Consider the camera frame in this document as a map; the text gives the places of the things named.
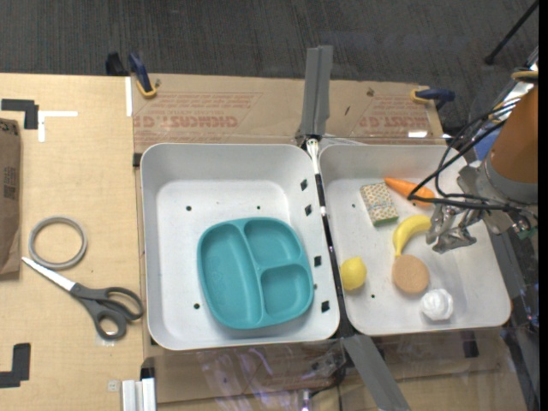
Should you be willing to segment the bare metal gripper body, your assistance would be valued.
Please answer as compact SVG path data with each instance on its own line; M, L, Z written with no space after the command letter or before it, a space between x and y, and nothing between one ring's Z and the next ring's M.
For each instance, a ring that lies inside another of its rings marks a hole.
M465 194L465 203L491 206L516 204L516 181L498 173L492 164L470 165L459 171L457 184ZM476 223L484 223L495 235L501 235L514 225L513 210L473 210L442 205L440 208L440 234L463 235L464 229Z

